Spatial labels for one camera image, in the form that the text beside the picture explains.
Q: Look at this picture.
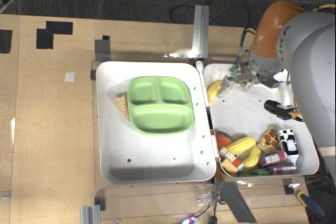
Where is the tan waffle biscuit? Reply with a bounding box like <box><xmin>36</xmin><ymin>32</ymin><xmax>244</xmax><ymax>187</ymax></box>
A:
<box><xmin>114</xmin><ymin>93</ymin><xmax>131</xmax><ymax>122</ymax></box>

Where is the green divided plate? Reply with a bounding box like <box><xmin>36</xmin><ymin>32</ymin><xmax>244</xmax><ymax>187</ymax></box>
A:
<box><xmin>127</xmin><ymin>76</ymin><xmax>195</xmax><ymax>136</ymax></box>

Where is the pizza slice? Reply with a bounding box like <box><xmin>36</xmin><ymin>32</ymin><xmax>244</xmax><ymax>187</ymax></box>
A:
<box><xmin>257</xmin><ymin>124</ymin><xmax>284</xmax><ymax>156</ymax></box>

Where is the tan cube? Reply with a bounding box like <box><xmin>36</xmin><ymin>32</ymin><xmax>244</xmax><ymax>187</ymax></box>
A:
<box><xmin>220</xmin><ymin>158</ymin><xmax>240</xmax><ymax>176</ymax></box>

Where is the black and white carton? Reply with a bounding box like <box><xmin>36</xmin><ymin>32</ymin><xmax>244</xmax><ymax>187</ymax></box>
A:
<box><xmin>276</xmin><ymin>128</ymin><xmax>300</xmax><ymax>164</ymax></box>

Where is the red strawberry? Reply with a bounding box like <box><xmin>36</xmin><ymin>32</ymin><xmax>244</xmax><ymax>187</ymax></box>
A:
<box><xmin>215</xmin><ymin>131</ymin><xmax>233</xmax><ymax>151</ymax></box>

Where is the black cylinder on white bracket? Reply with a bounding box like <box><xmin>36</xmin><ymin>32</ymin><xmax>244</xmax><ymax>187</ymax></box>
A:
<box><xmin>264</xmin><ymin>70</ymin><xmax>303</xmax><ymax>122</ymax></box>

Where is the purple packet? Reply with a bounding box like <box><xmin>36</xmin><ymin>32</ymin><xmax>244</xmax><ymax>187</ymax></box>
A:
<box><xmin>258</xmin><ymin>151</ymin><xmax>289</xmax><ymax>168</ymax></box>
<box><xmin>266</xmin><ymin>165</ymin><xmax>298</xmax><ymax>175</ymax></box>

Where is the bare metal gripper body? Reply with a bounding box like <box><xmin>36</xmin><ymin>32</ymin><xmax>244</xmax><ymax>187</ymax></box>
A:
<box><xmin>230</xmin><ymin>61</ymin><xmax>279</xmax><ymax>89</ymax></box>

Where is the green broccoli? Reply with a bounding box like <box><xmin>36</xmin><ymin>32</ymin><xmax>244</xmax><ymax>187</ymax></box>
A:
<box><xmin>249</xmin><ymin>167</ymin><xmax>271</xmax><ymax>176</ymax></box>

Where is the yellow banana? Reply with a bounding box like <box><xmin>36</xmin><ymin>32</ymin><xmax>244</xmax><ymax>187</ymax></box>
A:
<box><xmin>225</xmin><ymin>136</ymin><xmax>257</xmax><ymax>156</ymax></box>
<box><xmin>207</xmin><ymin>80</ymin><xmax>224</xmax><ymax>106</ymax></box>

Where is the yellow curved toy fruit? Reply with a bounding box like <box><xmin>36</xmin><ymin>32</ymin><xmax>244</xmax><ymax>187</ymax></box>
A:
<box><xmin>239</xmin><ymin>144</ymin><xmax>262</xmax><ymax>176</ymax></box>

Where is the red and white can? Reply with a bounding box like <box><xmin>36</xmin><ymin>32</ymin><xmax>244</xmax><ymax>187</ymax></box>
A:
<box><xmin>218</xmin><ymin>146</ymin><xmax>245</xmax><ymax>173</ymax></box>

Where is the white plastic tray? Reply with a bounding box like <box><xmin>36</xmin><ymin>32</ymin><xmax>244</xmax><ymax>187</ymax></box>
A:
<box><xmin>203</xmin><ymin>62</ymin><xmax>321</xmax><ymax>179</ymax></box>
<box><xmin>95</xmin><ymin>61</ymin><xmax>217</xmax><ymax>186</ymax></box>

